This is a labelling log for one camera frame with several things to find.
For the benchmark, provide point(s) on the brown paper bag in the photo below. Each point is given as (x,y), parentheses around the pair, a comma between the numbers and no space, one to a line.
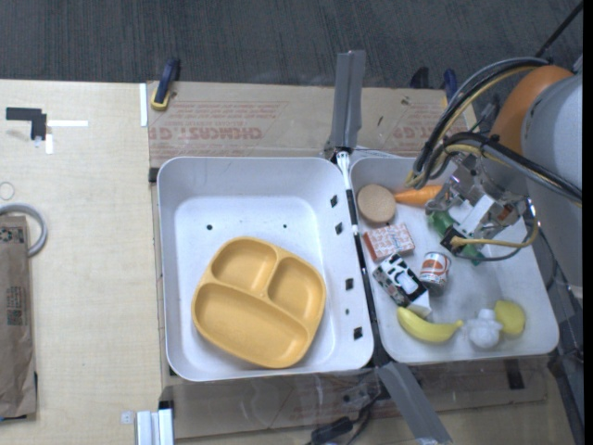
(16,322)

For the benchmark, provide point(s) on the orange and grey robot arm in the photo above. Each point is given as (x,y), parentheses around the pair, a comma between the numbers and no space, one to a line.
(551,123)

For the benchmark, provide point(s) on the green broccoli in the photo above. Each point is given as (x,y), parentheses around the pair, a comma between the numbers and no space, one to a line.
(440,223)

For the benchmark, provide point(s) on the brown cardboard board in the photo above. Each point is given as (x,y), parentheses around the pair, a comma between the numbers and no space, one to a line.
(259,118)

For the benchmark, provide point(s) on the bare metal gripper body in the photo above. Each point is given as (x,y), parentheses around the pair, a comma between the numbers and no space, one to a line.
(465,174)

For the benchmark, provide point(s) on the white plastic tray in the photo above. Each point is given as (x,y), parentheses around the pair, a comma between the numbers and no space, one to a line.
(259,193)
(477,290)

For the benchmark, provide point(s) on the yellow divided plate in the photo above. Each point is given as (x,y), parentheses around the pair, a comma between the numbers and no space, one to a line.
(250,313)

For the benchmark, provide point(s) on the yellow lemon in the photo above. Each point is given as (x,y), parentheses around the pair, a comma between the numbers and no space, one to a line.
(510,318)

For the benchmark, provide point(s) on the yellow banana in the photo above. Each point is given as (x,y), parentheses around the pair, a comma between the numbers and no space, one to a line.
(424,328)

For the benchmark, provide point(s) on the orange carrot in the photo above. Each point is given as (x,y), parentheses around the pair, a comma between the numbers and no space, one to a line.
(414,195)

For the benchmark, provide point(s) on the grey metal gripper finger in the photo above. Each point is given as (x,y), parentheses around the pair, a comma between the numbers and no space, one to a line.
(436,203)

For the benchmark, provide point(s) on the tan round biscuit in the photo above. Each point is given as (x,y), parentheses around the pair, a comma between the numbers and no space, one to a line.
(376,203)

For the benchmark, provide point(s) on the black and white carton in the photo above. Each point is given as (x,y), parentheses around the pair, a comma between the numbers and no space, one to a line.
(398,278)

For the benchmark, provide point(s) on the orange and white can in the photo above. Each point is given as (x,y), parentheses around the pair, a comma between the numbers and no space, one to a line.
(434,270)

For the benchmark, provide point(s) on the white garlic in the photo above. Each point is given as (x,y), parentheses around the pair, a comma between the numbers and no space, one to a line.
(484,329)

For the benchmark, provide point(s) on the orange and white carton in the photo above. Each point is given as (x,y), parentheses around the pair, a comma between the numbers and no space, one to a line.
(388,241)

